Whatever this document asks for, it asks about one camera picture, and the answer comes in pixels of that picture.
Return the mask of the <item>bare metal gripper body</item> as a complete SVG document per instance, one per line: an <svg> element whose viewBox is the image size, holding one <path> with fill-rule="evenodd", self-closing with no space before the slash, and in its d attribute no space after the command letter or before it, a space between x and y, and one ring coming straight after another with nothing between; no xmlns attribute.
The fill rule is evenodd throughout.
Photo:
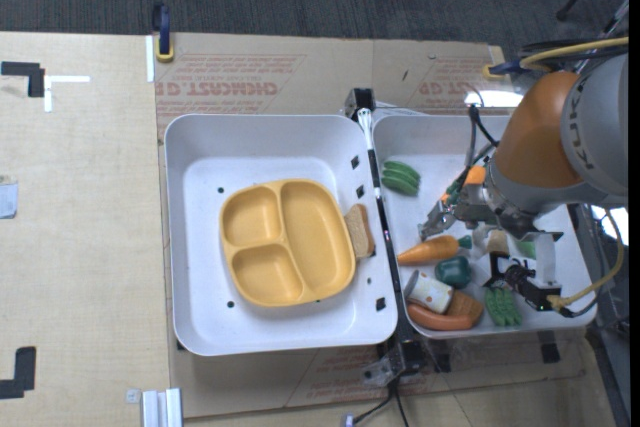
<svg viewBox="0 0 640 427"><path fill-rule="evenodd" d="M498 225L517 240L539 232L537 219L563 203L562 188L523 184L470 184L460 191L454 216Z"/></svg>

